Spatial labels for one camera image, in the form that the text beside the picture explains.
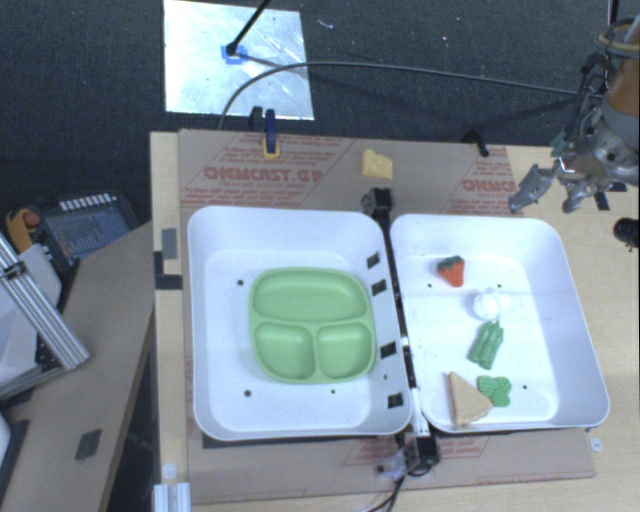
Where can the brown cardboard board red print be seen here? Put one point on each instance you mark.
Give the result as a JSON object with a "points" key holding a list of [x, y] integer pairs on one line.
{"points": [[280, 175]]}

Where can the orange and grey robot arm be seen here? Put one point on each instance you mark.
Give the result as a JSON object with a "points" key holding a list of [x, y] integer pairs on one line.
{"points": [[626, 80]]}

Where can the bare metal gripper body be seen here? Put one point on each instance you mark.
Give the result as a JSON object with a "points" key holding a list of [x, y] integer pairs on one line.
{"points": [[607, 160]]}

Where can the red strawberry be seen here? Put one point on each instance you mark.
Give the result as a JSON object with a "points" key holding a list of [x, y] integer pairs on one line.
{"points": [[452, 272]]}

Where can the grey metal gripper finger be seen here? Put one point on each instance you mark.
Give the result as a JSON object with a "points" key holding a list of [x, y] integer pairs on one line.
{"points": [[531, 188], [580, 196]]}

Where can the thin black and white rod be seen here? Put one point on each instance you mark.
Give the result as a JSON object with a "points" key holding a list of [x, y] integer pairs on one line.
{"points": [[397, 300]]}

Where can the tan sandwich wedge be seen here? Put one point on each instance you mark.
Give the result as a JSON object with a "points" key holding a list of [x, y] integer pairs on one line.
{"points": [[466, 402]]}

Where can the white plastic tray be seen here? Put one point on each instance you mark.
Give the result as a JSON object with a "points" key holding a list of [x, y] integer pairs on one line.
{"points": [[545, 325], [225, 400]]}

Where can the yellow cheese wedge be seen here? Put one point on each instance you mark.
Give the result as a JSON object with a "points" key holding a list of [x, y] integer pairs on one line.
{"points": [[376, 164]]}

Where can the green divided plate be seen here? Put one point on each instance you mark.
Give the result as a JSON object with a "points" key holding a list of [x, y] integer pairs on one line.
{"points": [[310, 320]]}

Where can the white garlic bulb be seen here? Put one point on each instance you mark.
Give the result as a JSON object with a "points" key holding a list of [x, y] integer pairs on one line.
{"points": [[487, 304]]}

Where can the green asparagus bundle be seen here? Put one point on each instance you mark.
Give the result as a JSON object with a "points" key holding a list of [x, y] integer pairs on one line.
{"points": [[486, 345]]}

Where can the green ridged lettuce leaf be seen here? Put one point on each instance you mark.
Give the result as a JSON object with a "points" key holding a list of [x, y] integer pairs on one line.
{"points": [[494, 389]]}

